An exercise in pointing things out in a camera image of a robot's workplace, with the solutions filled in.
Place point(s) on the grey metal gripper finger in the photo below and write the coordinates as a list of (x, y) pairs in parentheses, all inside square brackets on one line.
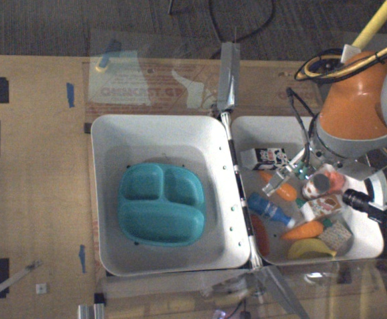
[(271, 184), (287, 170)]

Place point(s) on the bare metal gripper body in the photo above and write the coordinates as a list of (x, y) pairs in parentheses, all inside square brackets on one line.
[(356, 169)]

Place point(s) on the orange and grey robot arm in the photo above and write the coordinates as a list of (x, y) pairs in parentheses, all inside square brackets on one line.
[(353, 111)]

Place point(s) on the orange carrot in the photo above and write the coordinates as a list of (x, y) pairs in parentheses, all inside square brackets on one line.
[(303, 230), (288, 192)]

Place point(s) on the black and white cow carton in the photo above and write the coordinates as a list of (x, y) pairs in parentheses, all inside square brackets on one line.
[(271, 158)]

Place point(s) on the blue bottle with white cap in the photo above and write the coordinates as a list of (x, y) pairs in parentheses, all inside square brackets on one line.
[(268, 209)]

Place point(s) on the brown and white can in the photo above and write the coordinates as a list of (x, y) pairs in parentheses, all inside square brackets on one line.
[(314, 186)]

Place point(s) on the white and brown carton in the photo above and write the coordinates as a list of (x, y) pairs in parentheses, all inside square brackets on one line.
[(323, 206)]

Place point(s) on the red sausage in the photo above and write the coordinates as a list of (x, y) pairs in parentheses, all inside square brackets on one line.
[(262, 236)]

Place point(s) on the pale patterned cube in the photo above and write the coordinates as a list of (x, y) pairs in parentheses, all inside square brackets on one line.
[(335, 235)]

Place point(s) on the white plastic tray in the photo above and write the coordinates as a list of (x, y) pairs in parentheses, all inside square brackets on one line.
[(167, 135), (363, 241)]

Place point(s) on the yellow banana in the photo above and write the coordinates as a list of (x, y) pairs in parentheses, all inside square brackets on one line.
[(308, 248)]

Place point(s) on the teal divided plate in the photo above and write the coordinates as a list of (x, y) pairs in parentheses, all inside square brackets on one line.
[(162, 208)]

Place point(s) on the brown cardboard board, red print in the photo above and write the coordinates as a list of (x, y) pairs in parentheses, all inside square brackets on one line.
[(167, 91)]

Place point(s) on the black cylinder on white bracket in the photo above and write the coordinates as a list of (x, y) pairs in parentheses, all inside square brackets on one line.
[(358, 200)]

